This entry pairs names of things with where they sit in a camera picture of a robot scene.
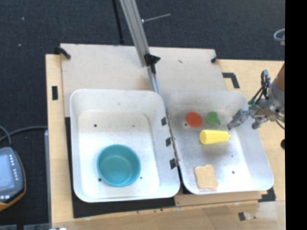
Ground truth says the green broccoli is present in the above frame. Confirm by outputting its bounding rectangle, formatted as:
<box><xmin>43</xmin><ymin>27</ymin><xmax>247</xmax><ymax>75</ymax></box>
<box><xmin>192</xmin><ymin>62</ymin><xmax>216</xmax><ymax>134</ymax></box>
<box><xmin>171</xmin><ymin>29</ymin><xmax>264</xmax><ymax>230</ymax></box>
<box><xmin>205</xmin><ymin>111</ymin><xmax>222</xmax><ymax>126</ymax></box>

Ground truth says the teal bowl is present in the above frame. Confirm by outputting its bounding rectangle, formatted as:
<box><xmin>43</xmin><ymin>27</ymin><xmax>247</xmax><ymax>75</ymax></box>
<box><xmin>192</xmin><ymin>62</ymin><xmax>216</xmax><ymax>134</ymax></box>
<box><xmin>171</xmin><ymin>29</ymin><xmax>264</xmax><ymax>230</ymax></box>
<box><xmin>96</xmin><ymin>144</ymin><xmax>142</xmax><ymax>188</ymax></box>

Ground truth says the thin black and white rod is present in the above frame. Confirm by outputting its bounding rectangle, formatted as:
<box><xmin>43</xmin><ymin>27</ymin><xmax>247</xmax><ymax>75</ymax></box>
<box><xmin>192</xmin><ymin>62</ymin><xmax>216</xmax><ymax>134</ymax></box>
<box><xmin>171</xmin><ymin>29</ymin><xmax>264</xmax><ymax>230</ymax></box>
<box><xmin>165</xmin><ymin>108</ymin><xmax>181</xmax><ymax>169</ymax></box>

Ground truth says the beige bread slice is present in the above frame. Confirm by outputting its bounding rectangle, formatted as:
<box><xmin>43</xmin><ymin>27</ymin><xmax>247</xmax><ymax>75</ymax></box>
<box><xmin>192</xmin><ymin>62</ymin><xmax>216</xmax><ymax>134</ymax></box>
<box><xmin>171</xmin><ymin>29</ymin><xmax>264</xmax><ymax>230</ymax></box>
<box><xmin>193</xmin><ymin>164</ymin><xmax>219</xmax><ymax>192</ymax></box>

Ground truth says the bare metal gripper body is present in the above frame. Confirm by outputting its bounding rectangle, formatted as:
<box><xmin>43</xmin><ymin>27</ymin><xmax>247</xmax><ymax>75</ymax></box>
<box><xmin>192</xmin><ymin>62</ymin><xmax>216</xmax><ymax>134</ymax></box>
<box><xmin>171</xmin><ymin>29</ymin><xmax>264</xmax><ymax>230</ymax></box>
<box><xmin>248</xmin><ymin>96</ymin><xmax>285</xmax><ymax>124</ymax></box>

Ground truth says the yellow corn cob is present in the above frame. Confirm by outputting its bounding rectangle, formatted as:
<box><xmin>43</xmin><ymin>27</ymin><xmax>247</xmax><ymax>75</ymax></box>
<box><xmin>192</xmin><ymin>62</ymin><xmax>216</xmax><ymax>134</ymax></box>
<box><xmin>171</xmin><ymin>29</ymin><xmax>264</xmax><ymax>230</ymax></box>
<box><xmin>199</xmin><ymin>129</ymin><xmax>232</xmax><ymax>145</ymax></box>

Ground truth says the white plastic tray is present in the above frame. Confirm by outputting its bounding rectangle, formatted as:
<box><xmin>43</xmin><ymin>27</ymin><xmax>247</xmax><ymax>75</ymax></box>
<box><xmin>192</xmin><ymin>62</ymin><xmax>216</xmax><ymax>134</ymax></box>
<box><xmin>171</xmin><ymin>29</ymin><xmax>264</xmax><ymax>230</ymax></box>
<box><xmin>164</xmin><ymin>90</ymin><xmax>275</xmax><ymax>196</ymax></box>
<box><xmin>69</xmin><ymin>88</ymin><xmax>181</xmax><ymax>203</ymax></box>

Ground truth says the orange round toy food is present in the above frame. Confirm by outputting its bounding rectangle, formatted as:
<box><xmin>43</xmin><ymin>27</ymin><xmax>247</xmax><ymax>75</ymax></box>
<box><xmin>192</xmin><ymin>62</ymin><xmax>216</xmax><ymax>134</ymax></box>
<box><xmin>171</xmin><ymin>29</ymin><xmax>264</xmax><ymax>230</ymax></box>
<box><xmin>185</xmin><ymin>112</ymin><xmax>203</xmax><ymax>128</ymax></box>

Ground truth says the pale flat board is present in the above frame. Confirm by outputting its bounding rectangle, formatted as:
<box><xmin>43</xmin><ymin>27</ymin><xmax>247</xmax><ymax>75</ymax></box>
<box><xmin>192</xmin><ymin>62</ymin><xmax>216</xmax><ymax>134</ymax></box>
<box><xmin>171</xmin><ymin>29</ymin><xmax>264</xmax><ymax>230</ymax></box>
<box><xmin>59</xmin><ymin>43</ymin><xmax>264</xmax><ymax>207</ymax></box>

